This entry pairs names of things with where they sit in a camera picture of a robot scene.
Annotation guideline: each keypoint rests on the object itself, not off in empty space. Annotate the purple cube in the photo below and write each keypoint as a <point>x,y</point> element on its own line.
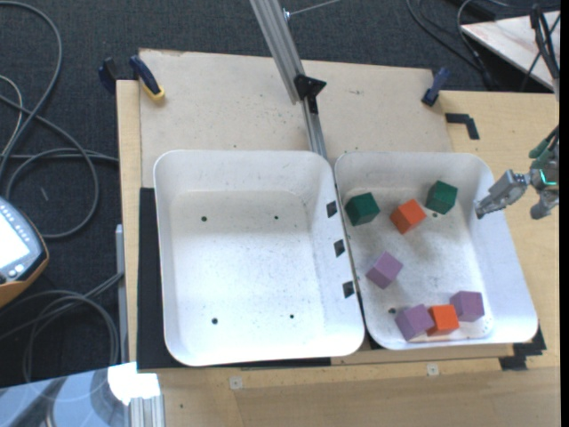
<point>467,306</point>
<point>414,322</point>
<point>384,270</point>

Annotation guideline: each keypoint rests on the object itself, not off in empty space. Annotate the orange cube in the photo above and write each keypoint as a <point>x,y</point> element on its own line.
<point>443,320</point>
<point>408,216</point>

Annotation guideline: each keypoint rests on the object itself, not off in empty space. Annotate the white plastic tray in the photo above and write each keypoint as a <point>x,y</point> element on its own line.
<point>444,260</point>
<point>249,274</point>

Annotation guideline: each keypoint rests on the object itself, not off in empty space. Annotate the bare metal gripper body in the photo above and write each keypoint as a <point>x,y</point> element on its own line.
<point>545,178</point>

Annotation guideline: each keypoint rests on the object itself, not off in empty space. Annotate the pale flat board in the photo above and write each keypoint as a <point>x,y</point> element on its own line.
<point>222,105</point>

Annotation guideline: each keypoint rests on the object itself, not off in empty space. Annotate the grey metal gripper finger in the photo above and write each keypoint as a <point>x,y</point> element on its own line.
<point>503,194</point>
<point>544,205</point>

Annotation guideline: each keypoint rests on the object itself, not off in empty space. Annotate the green cube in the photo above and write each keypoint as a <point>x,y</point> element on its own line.
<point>362,209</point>
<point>441,197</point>

